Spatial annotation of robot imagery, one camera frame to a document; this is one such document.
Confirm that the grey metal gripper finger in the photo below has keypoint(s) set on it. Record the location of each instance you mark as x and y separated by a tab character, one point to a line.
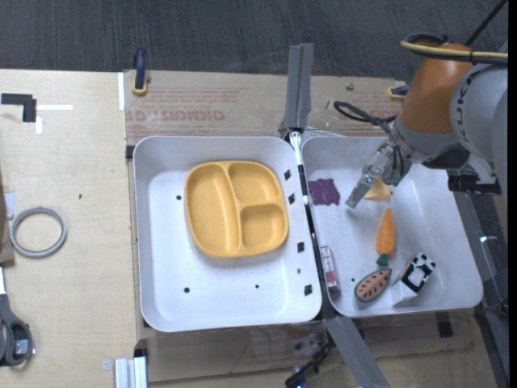
356	196

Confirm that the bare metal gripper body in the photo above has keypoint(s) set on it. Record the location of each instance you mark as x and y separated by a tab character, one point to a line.
377	164

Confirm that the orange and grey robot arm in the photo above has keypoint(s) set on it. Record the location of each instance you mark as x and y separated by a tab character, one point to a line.
436	95

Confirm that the yellow pizza slice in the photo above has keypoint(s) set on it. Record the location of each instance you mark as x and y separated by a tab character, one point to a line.
379	192

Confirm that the purple grapes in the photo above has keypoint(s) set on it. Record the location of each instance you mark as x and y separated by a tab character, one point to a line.
324	192

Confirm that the orange carrot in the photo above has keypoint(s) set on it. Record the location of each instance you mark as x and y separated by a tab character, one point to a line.
385	233

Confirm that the thin black and white rod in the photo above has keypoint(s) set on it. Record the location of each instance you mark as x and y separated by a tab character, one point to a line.
307	200

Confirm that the small red carton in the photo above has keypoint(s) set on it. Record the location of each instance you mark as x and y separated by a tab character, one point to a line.
330	267

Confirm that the white plastic tray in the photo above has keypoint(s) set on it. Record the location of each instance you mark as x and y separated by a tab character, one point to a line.
226	289
428	233

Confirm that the watermelon slice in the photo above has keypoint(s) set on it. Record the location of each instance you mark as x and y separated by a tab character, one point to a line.
371	285

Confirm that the black and white milk carton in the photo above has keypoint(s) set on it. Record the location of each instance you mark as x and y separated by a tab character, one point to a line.
416	277

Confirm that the yellow divided plate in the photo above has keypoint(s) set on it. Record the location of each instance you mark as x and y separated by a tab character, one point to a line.
214	212

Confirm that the brown cardboard board, red print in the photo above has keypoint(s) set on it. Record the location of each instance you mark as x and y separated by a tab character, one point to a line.
210	107

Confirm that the grey scissors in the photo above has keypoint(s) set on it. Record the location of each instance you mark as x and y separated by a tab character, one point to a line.
18	348

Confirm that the black cylinder on white bracket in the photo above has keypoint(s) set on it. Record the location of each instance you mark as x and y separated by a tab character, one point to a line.
468	183

